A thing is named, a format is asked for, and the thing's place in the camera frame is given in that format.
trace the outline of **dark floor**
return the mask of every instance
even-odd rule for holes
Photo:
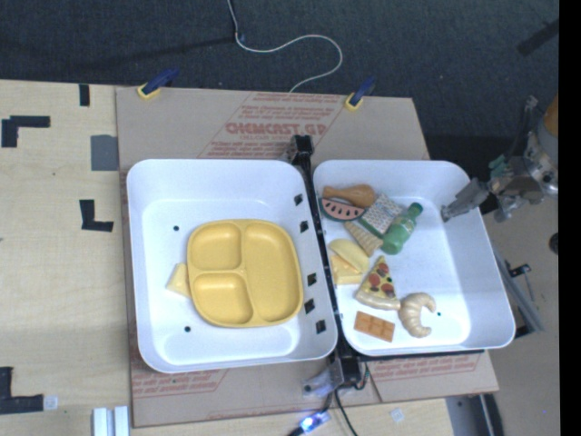
[[[232,0],[245,43],[333,38],[338,72],[299,92],[411,97],[432,158],[487,178],[529,95],[558,90],[559,0]],[[233,42],[226,0],[0,0],[0,78],[140,84],[179,67],[177,87],[288,91],[328,71],[336,49],[276,54]]]

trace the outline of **white cable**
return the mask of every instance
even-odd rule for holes
[[[312,77],[309,77],[307,79],[303,79],[299,83],[296,83],[291,88],[290,92],[294,92],[297,87],[299,87],[303,84],[309,83],[310,81],[314,81],[315,79],[321,79],[321,77],[325,77],[325,76],[328,76],[328,75],[335,73],[343,64],[343,52],[341,51],[339,44],[337,44],[333,39],[331,39],[330,37],[327,37],[326,35],[320,35],[320,34],[301,35],[299,37],[296,37],[296,38],[290,40],[286,44],[282,44],[278,47],[269,48],[269,49],[257,49],[257,48],[248,47],[240,40],[240,37],[238,36],[238,20],[236,19],[236,14],[234,13],[234,8],[232,7],[231,0],[226,0],[226,3],[228,4],[228,9],[230,10],[232,22],[234,23],[234,39],[236,40],[236,44],[238,44],[238,46],[240,48],[246,50],[247,52],[251,52],[253,54],[273,54],[274,52],[278,52],[279,50],[282,50],[282,49],[288,47],[289,45],[295,44],[296,42],[299,42],[300,40],[303,40],[303,39],[322,39],[322,40],[325,40],[325,41],[331,43],[337,49],[337,52],[339,53],[339,61],[337,62],[337,64],[335,65],[335,67],[333,69],[327,71],[326,73],[317,74],[316,76],[312,76]]]

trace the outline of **croissant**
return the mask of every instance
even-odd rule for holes
[[[432,332],[431,328],[421,324],[422,307],[427,307],[433,313],[436,311],[436,301],[425,292],[416,292],[401,301],[398,312],[401,324],[415,338],[424,338]]]

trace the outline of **toy pizza slice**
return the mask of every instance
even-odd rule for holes
[[[382,310],[399,310],[401,303],[396,295],[389,267],[381,255],[373,269],[361,282],[355,298],[369,307]]]

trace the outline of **white tray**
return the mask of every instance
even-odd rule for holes
[[[304,182],[293,166],[265,160],[146,160],[130,170],[127,191],[137,337],[152,368],[191,372],[314,360],[332,352],[337,327]],[[185,263],[196,227],[243,218],[276,223],[294,242],[304,302],[312,302],[288,322],[213,326],[191,300],[165,288],[174,265]]]
[[[386,260],[399,298],[427,292],[435,299],[437,312],[423,309],[421,315],[432,333],[422,339],[410,336],[395,312],[365,306],[353,297],[357,285],[341,285],[335,292],[342,328],[355,350],[369,356],[404,355],[492,349],[512,341],[514,317],[479,209],[447,223],[440,217],[441,206],[469,182],[462,169],[434,161],[329,161],[317,167],[314,182],[318,195],[325,185],[366,183],[396,203],[419,202],[424,208],[402,252]],[[321,220],[327,243],[350,238],[342,223]],[[377,250],[370,265],[381,254]],[[357,311],[396,323],[393,342],[355,331]]]

